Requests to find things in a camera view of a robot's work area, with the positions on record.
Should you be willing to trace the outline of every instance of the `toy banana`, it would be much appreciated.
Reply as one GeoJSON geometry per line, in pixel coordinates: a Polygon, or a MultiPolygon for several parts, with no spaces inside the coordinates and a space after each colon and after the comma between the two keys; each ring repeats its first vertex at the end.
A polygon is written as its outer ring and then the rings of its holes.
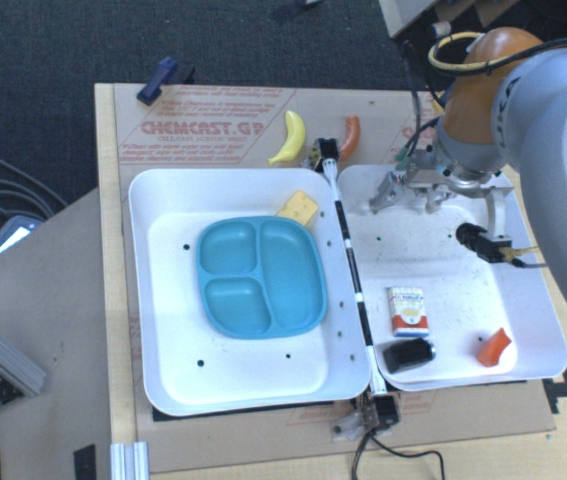
{"type": "Polygon", "coordinates": [[[301,149],[303,149],[305,144],[305,123],[301,116],[296,112],[288,110],[285,112],[285,125],[287,126],[287,138],[279,152],[272,158],[267,159],[268,165],[294,160],[299,156],[301,149]]]}

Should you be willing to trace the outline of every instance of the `black cable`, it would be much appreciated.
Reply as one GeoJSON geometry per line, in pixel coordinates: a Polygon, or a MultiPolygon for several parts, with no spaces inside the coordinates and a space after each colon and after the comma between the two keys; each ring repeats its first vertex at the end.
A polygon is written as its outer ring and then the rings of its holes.
{"type": "Polygon", "coordinates": [[[439,468],[441,470],[441,480],[445,480],[445,463],[443,461],[443,455],[441,455],[440,452],[437,452],[436,450],[427,450],[427,451],[418,452],[418,453],[397,452],[395,450],[392,450],[392,448],[389,448],[388,446],[385,446],[383,443],[381,443],[376,438],[376,436],[374,435],[375,433],[376,433],[376,431],[374,429],[367,432],[361,438],[361,441],[359,442],[359,445],[357,446],[356,451],[354,452],[354,458],[352,459],[352,477],[351,477],[352,480],[358,480],[357,470],[358,470],[358,467],[359,467],[359,463],[361,461],[361,455],[363,455],[363,452],[365,451],[367,443],[370,441],[370,439],[374,443],[376,443],[377,446],[379,446],[380,448],[382,448],[386,452],[389,452],[392,455],[396,455],[397,457],[401,457],[402,459],[417,459],[419,457],[426,457],[428,455],[436,455],[436,457],[439,459],[439,468]]]}
{"type": "Polygon", "coordinates": [[[432,99],[434,101],[436,101],[436,103],[439,105],[439,107],[441,108],[445,108],[445,101],[443,101],[441,99],[441,97],[436,93],[436,89],[434,89],[434,84],[432,83],[432,77],[430,75],[430,70],[429,68],[425,68],[425,84],[427,85],[428,91],[430,92],[430,95],[432,96],[432,99]]]}
{"type": "Polygon", "coordinates": [[[45,200],[43,200],[42,197],[40,197],[36,192],[34,192],[33,190],[30,190],[29,188],[21,185],[20,183],[16,183],[13,181],[8,181],[8,180],[1,180],[0,179],[0,185],[3,186],[7,186],[10,188],[14,188],[17,190],[22,190],[23,192],[25,192],[27,195],[29,195],[32,199],[35,199],[36,201],[38,201],[38,203],[41,205],[42,208],[45,208],[46,210],[46,214],[47,215],[54,215],[54,211],[52,210],[52,208],[50,207],[49,204],[47,204],[45,202],[45,200]]]}
{"type": "Polygon", "coordinates": [[[528,20],[521,28],[524,30],[529,30],[531,28],[531,24],[534,23],[535,21],[539,21],[541,23],[541,27],[543,30],[544,35],[548,35],[548,26],[547,24],[549,22],[555,23],[557,25],[560,25],[561,27],[563,27],[563,29],[565,30],[565,32],[567,33],[567,21],[563,21],[560,20],[554,16],[551,16],[548,12],[543,11],[541,12],[535,5],[533,5],[529,0],[521,0],[521,3],[523,5],[526,5],[527,7],[530,8],[530,10],[535,13],[535,16],[528,20]]]}
{"type": "Polygon", "coordinates": [[[416,151],[416,146],[419,142],[419,138],[421,137],[421,133],[423,133],[428,128],[436,126],[440,118],[441,116],[436,116],[430,119],[428,122],[421,125],[421,127],[412,134],[412,136],[405,143],[405,145],[408,146],[407,156],[412,156],[414,154],[414,151],[416,151]]]}
{"type": "Polygon", "coordinates": [[[522,50],[520,52],[509,55],[508,57],[501,59],[500,61],[496,61],[496,62],[486,61],[482,67],[477,67],[474,69],[464,69],[463,68],[464,64],[459,64],[458,69],[457,68],[447,69],[440,66],[434,66],[434,67],[440,73],[457,76],[457,77],[479,75],[483,73],[489,74],[495,69],[505,66],[506,64],[510,64],[517,60],[527,59],[529,57],[532,57],[533,55],[536,55],[537,53],[548,50],[554,50],[557,48],[567,48],[567,37],[561,39],[553,39],[551,41],[546,41],[544,43],[532,46],[531,48],[528,48],[526,50],[522,50]]]}
{"type": "Polygon", "coordinates": [[[372,438],[373,432],[374,432],[373,430],[370,430],[361,438],[361,441],[359,442],[359,445],[357,446],[356,451],[354,452],[354,458],[352,459],[352,480],[358,480],[359,478],[356,471],[359,468],[361,455],[363,455],[363,452],[365,451],[365,447],[367,446],[368,441],[372,438]]]}
{"type": "Polygon", "coordinates": [[[25,178],[27,181],[29,181],[33,185],[36,185],[38,188],[40,188],[41,190],[46,192],[48,195],[50,195],[52,198],[54,198],[54,200],[56,200],[63,208],[65,208],[68,205],[67,201],[65,201],[56,192],[54,192],[52,189],[50,189],[49,187],[47,187],[46,185],[41,183],[36,178],[33,178],[29,174],[21,171],[19,168],[14,167],[12,164],[9,164],[8,162],[1,160],[1,159],[0,159],[0,166],[4,167],[5,169],[7,169],[9,171],[12,171],[13,173],[21,176],[22,178],[25,178]]]}
{"type": "Polygon", "coordinates": [[[42,207],[36,199],[28,196],[27,194],[22,194],[21,192],[16,192],[14,190],[0,190],[0,197],[5,197],[5,196],[27,201],[29,204],[31,204],[37,210],[39,210],[46,218],[52,217],[52,214],[49,214],[45,209],[45,207],[42,207]]]}
{"type": "Polygon", "coordinates": [[[510,261],[510,265],[513,265],[518,268],[546,268],[547,263],[525,263],[523,260],[518,258],[514,258],[510,261]]]}
{"type": "Polygon", "coordinates": [[[41,215],[39,215],[38,213],[33,213],[33,212],[29,212],[27,210],[21,210],[21,209],[6,209],[0,206],[0,216],[3,217],[13,217],[14,215],[27,215],[28,217],[32,217],[35,218],[37,220],[42,220],[41,215]]]}
{"type": "Polygon", "coordinates": [[[392,450],[392,448],[385,446],[374,435],[371,435],[370,437],[372,441],[374,441],[378,446],[383,448],[386,452],[389,452],[392,455],[396,455],[397,457],[401,457],[403,459],[416,459],[419,457],[425,457],[427,455],[436,455],[436,457],[439,459],[439,467],[441,469],[441,480],[445,480],[445,464],[443,462],[443,455],[441,455],[440,452],[437,452],[436,450],[427,450],[425,452],[419,452],[419,453],[400,453],[395,450],[392,450]]]}
{"type": "Polygon", "coordinates": [[[403,41],[401,44],[401,58],[403,59],[403,66],[405,67],[405,75],[407,77],[408,85],[410,87],[410,93],[412,94],[412,104],[414,106],[414,116],[416,117],[416,134],[418,140],[418,134],[420,134],[421,129],[421,100],[416,89],[416,84],[412,78],[412,69],[410,67],[410,62],[407,58],[407,49],[410,48],[414,52],[414,46],[409,41],[403,41]]]}

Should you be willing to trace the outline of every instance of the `blue divided plate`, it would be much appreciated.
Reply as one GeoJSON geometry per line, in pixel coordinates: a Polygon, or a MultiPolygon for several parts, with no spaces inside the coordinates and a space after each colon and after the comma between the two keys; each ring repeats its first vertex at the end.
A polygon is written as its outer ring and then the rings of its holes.
{"type": "Polygon", "coordinates": [[[205,312],[228,336],[295,336],[325,316],[327,290],[314,238],[291,219],[211,224],[199,237],[196,268],[205,312]]]}

